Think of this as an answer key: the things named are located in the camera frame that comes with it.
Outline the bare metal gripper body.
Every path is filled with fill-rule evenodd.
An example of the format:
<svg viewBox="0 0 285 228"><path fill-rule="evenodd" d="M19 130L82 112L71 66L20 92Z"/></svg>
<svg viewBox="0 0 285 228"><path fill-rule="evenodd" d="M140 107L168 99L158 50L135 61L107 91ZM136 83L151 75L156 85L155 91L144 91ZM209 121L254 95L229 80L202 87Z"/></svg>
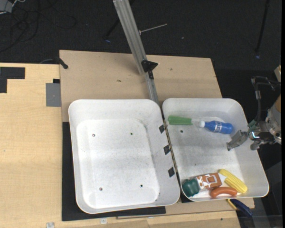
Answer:
<svg viewBox="0 0 285 228"><path fill-rule="evenodd" d="M281 130L268 127L266 124L250 127L248 136L257 144L281 144Z"/></svg>

